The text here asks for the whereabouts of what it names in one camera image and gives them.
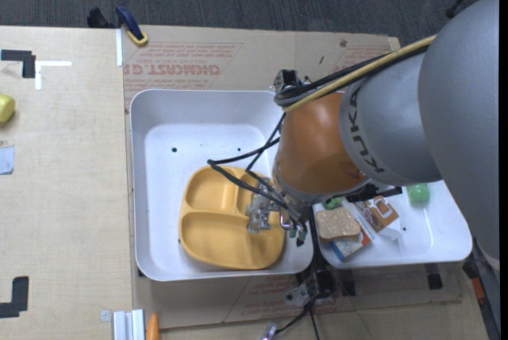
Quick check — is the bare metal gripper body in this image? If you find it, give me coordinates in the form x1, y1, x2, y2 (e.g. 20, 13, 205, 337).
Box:
250, 177, 295, 221

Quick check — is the orange divided plate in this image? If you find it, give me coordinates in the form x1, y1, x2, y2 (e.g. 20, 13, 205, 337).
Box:
178, 164, 287, 271

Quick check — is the tan bread slice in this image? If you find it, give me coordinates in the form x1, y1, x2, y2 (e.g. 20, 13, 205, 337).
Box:
314, 207, 363, 243

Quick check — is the blue and orange packet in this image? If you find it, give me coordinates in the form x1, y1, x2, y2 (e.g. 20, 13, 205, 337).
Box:
328, 227, 375, 262

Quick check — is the white plastic tray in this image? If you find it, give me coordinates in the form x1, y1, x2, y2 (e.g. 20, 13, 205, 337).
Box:
312, 179, 474, 271
129, 88, 315, 283

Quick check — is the white carton brown print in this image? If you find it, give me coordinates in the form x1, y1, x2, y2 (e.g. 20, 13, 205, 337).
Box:
352, 195, 402, 242

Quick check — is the brown cardboard board red print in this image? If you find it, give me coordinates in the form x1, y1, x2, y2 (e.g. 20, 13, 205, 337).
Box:
121, 25, 464, 330

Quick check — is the orange carrot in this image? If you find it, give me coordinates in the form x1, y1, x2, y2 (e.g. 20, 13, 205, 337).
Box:
145, 312, 161, 340

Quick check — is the green cylinder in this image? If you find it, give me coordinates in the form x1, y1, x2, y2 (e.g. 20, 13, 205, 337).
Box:
406, 183, 431, 207

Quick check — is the white packet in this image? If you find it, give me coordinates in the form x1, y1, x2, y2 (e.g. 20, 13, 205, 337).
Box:
0, 139, 16, 176

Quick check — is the yellow cylinder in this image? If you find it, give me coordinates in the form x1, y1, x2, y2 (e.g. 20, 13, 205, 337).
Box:
0, 92, 17, 123

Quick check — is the black block with thin wires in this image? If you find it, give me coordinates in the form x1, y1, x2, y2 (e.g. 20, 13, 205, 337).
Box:
271, 68, 307, 94

